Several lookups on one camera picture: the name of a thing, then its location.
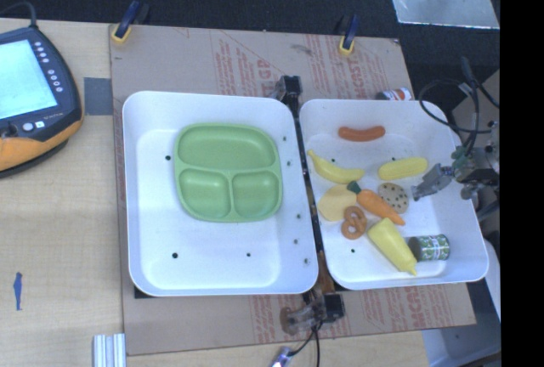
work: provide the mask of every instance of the screen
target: screen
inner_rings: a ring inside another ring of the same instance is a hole
[[[30,43],[0,44],[0,120],[56,105]]]

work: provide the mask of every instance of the carrot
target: carrot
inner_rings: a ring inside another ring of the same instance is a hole
[[[338,128],[338,136],[354,142],[368,142],[369,140],[381,138],[384,134],[385,128],[382,126],[374,126],[364,130],[351,127]]]
[[[372,190],[361,189],[355,181],[348,184],[348,190],[357,195],[357,202],[370,213],[374,213],[379,217],[388,217],[397,225],[406,224],[404,219],[380,195]]]

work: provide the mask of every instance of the cardboard sheet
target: cardboard sheet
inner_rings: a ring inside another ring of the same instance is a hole
[[[269,96],[281,76],[300,76],[301,102],[373,99],[390,88],[411,90],[396,40],[358,37],[349,56],[340,37],[272,32],[134,26],[123,44],[110,41],[122,304],[127,353],[300,341],[281,329],[283,308],[302,296],[190,296],[151,298],[134,289],[128,273],[122,105],[141,90]],[[341,291],[346,315],[322,338],[381,334],[456,325],[475,317],[465,284],[373,291]]]

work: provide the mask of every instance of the white tray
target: white tray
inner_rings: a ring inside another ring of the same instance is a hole
[[[434,104],[426,107],[440,119],[444,113]],[[383,183],[377,169],[386,161],[410,156],[451,166],[451,153],[459,138],[446,126],[427,115],[417,101],[375,101],[314,99],[300,111],[300,123],[306,150],[335,159],[340,167],[361,167],[365,176],[358,181],[362,189],[377,190]],[[371,142],[349,142],[337,136],[340,126],[364,129],[382,125],[386,134]],[[313,169],[308,157],[309,174],[315,202],[334,183]],[[397,227],[405,238],[413,235],[445,234],[450,241],[450,257],[444,261],[416,265],[417,276],[399,272],[371,244],[367,235],[347,240],[340,231],[341,221],[329,222],[320,217],[320,229],[327,267],[332,278],[350,290],[366,290],[406,285],[430,285],[468,282],[485,276],[489,264],[485,243],[473,203],[460,196],[462,186],[452,181],[438,194],[412,199],[411,186],[422,181],[422,175],[395,180],[411,198],[406,225]],[[369,227],[379,217],[366,212]]]
[[[182,207],[174,182],[179,131],[199,122],[261,128],[276,143],[283,199],[263,221],[207,222]],[[289,109],[275,99],[139,92],[122,110],[129,271],[151,296],[294,294],[317,280],[308,198]]]

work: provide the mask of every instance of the tin can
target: tin can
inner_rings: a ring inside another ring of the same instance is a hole
[[[418,262],[447,260],[450,256],[450,242],[443,234],[410,237],[408,247]]]
[[[389,91],[382,91],[376,94],[375,99],[386,99],[391,101],[408,101],[412,99],[410,89],[398,88]]]

